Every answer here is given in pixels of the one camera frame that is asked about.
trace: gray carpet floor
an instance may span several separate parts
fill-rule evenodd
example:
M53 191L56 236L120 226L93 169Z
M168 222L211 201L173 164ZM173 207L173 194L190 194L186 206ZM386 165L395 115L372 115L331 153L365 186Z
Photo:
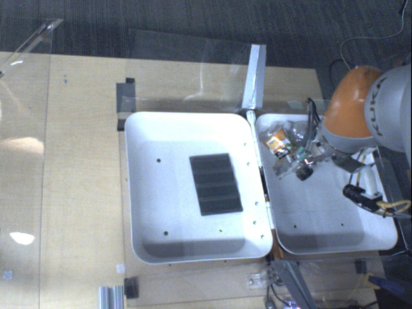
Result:
M401 26L403 0L0 0L0 50L14 50L33 24L63 18L53 53L126 57L130 29L267 45L271 66L315 68L325 98L346 72L340 44L385 36ZM411 3L405 30L385 40L350 41L352 64L391 68L411 51Z

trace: white tray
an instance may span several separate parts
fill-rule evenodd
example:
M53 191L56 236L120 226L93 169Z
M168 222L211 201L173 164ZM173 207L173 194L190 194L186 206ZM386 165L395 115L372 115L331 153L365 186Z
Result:
M277 121L306 118L266 114L258 118L256 130L259 133ZM343 196L349 173L332 162L322 162L303 182L295 174L279 180L272 168L275 157L263 144L260 151L277 237L285 250L293 254L324 254L387 250L395 246L398 234L391 218L367 212ZM372 163L372 155L365 162ZM376 167L373 170L378 191L384 193Z
M139 112L126 122L132 244L147 263L260 258L272 233L247 121ZM190 156L228 153L243 212L202 216Z

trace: white cable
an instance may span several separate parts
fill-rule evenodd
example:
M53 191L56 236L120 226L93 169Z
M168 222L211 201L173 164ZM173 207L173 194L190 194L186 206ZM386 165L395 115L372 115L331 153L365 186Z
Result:
M404 31L404 27L405 27L404 14L405 14L405 9L406 9L406 6L407 6L407 3L408 3L408 2L409 2L409 0L406 0L406 1L405 1L404 8L402 9L402 26L400 27L400 30L399 30L397 33L394 33L394 34L391 34L391 35L386 35L385 37L353 37L353 38L346 39L344 42L342 42L341 48L340 48L339 51L340 51L340 53L341 53L341 57L342 57L343 62L345 63L345 65L348 67L349 70L350 70L351 68L350 68L349 64L346 62L346 59L345 59L345 57L344 57L344 55L343 55L343 46L344 46L347 42L352 41L352 40L358 40L358 39L364 39L364 40L381 40L381 39L393 38L393 37L396 37L397 35L400 35L400 34Z

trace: orange tube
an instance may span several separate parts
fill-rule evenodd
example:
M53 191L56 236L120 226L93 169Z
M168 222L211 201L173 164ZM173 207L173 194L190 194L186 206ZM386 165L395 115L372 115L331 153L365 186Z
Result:
M327 130L344 137L370 137L365 121L365 100L369 89L382 74L373 66L350 70L337 86L323 116Z

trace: wooden table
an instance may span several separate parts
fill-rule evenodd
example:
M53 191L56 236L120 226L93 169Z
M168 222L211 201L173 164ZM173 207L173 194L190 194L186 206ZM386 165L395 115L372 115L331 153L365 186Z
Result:
M0 281L2 308L38 308L39 305L42 309L96 308L100 286L121 285L126 274L139 271L153 276L176 269L147 266L131 257L130 240L124 232L127 210L124 211L122 205L122 149L119 147L122 143L120 137L119 144L117 131L115 88L117 82L134 77L137 88L151 88L155 97L179 97L196 85L198 80L192 72L198 67L196 63L186 62L51 56L42 205L39 207L41 233L36 235L34 243L39 248L40 260L28 253L26 257L23 254L7 261L16 276L26 274L40 283L37 288L35 283L28 285L25 293L18 291L22 289L18 284L8 286L3 294L3 285L10 281ZM223 81L227 66L209 67L216 71L213 81ZM265 100L304 100L307 96L321 99L314 70L266 69ZM15 212L18 218L18 207ZM125 272L125 262L134 259L135 264L129 264ZM40 264L38 278L36 269L27 269L24 264L30 262L31 267L36 262ZM227 287L246 288L246 281L238 277L236 273L227 275ZM157 281L152 286L161 288L162 283ZM167 301L167 292L146 290L142 292L140 305L154 304L156 298ZM208 301L206 297L200 303L165 304L155 308L264 308L262 295L260 290L253 296L237 299ZM367 303L374 295L366 292L360 298Z

